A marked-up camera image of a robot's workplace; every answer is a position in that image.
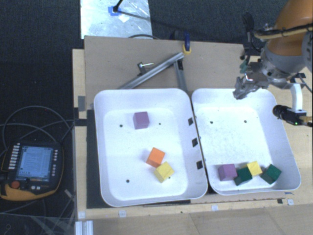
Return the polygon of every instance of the green cube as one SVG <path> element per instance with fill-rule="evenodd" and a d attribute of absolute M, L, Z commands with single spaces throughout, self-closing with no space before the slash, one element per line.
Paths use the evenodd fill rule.
<path fill-rule="evenodd" d="M 243 182 L 247 182 L 248 180 L 252 179 L 252 175 L 248 167 L 244 167 L 244 168 L 237 170 L 237 174 L 238 174 L 238 177 L 234 179 L 235 184 L 237 186 Z"/>
<path fill-rule="evenodd" d="M 273 184 L 279 177 L 281 170 L 273 166 L 272 164 L 269 165 L 262 173 L 261 178 L 263 178 L 266 182 L 270 185 Z"/>

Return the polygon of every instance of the metal plate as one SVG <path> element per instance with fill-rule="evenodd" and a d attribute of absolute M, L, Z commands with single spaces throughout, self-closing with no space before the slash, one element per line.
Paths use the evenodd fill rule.
<path fill-rule="evenodd" d="M 81 0 L 81 38 L 85 36 L 130 37 L 152 35 L 148 0 L 124 0 L 119 10 L 109 7 L 119 0 Z"/>

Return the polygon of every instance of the orange cube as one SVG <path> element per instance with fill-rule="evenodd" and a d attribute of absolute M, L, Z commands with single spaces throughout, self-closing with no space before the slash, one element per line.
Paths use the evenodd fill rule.
<path fill-rule="evenodd" d="M 146 163 L 157 168 L 161 165 L 164 156 L 165 156 L 165 153 L 163 151 L 160 151 L 153 147 Z"/>

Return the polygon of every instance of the yellow cube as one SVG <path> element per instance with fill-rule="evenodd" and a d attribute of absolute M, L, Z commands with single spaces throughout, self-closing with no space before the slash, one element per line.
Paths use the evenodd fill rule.
<path fill-rule="evenodd" d="M 257 161 L 247 163 L 247 167 L 253 177 L 262 174 L 262 170 Z"/>
<path fill-rule="evenodd" d="M 169 178 L 174 174 L 174 170 L 171 168 L 169 163 L 164 162 L 154 171 L 157 179 L 162 183 L 165 179 Z"/>

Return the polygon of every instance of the blue tape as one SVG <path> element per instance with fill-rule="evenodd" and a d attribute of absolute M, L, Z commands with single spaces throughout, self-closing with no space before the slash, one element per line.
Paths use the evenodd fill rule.
<path fill-rule="evenodd" d="M 113 11 L 113 7 L 114 7 L 114 6 L 109 6 L 109 7 L 108 7 L 108 12 L 109 12 L 109 14 L 110 14 L 111 16 L 116 17 L 116 16 L 119 16 L 119 15 L 122 14 L 122 13 L 120 13 L 119 11 L 114 12 L 114 11 Z"/>

